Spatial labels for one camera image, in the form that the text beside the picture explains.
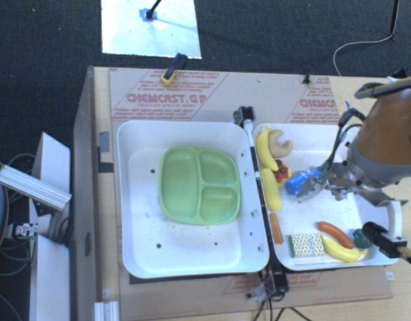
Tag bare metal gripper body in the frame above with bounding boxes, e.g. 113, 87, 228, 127
323, 160, 409, 207

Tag blue can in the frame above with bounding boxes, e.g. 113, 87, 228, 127
284, 169, 315, 196

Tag red and orange toy food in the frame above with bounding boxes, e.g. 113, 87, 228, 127
274, 159, 293, 187

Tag white plastic tray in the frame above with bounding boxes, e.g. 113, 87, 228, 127
252, 122, 404, 272
116, 119, 270, 280

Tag yellow corn cob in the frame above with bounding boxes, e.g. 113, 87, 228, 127
260, 167, 282, 212

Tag orange carrot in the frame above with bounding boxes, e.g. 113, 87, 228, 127
269, 212, 284, 245

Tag beige croissant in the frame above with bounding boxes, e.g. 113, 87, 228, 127
268, 129, 294, 158

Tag orange sausage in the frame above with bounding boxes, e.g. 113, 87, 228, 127
317, 221, 355, 250

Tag green patterned packet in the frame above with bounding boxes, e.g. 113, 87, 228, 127
288, 233, 327, 258

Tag thin black and white rod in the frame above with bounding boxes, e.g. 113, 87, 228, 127
244, 120, 284, 280

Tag dark green broccoli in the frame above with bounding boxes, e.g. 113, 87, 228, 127
352, 228, 374, 250

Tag yellow banana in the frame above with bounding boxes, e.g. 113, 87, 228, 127
321, 234, 369, 263
255, 124, 280, 173

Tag brown cardboard board red print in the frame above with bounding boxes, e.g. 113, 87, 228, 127
108, 68, 394, 314

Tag green divided plate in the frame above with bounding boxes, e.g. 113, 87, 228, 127
157, 146, 242, 227

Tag black cylinder on white bracket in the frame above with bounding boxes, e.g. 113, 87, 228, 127
361, 199, 410, 259

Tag black block with thin wires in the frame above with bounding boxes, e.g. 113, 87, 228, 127
270, 268, 291, 294
233, 106, 257, 124

